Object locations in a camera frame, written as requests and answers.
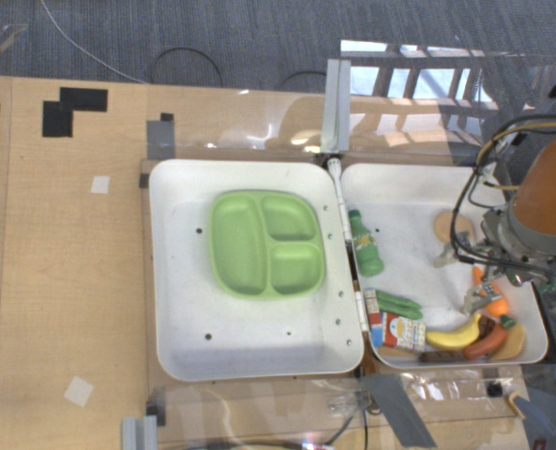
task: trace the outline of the yellow banana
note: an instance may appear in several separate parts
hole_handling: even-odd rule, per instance
[[[506,340],[498,349],[490,356],[490,360],[511,360],[518,356],[523,350],[523,342],[525,341],[525,327],[515,322],[507,331]]]
[[[480,336],[480,315],[472,318],[452,332],[426,332],[426,342],[440,350],[461,350],[474,343]]]

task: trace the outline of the green bottle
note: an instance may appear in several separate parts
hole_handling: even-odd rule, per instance
[[[349,212],[351,232],[353,233],[353,246],[356,264],[359,273],[363,277],[373,277],[383,271],[383,262],[375,245],[375,238],[371,232],[363,226],[361,212],[351,210]]]

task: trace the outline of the white paper square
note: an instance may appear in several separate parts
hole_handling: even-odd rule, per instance
[[[110,176],[95,176],[92,181],[91,193],[109,193]]]
[[[64,397],[76,405],[80,405],[80,407],[85,407],[93,390],[94,385],[88,383],[80,377],[73,377],[73,380],[69,384]]]

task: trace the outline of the gray carpet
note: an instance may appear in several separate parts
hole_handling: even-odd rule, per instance
[[[59,24],[102,60],[142,80],[163,50],[215,60],[228,87],[272,89],[325,69],[342,38],[556,54],[556,0],[46,0]],[[29,30],[0,57],[0,75],[122,81],[55,31],[38,0],[0,0],[0,29]],[[218,85],[203,57],[158,62],[156,81]],[[289,85],[323,84],[300,77]]]

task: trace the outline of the green plate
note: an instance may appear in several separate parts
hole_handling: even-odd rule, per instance
[[[236,296],[280,298],[311,293],[325,277],[323,240],[315,212],[295,195],[233,191],[211,206],[213,273]]]

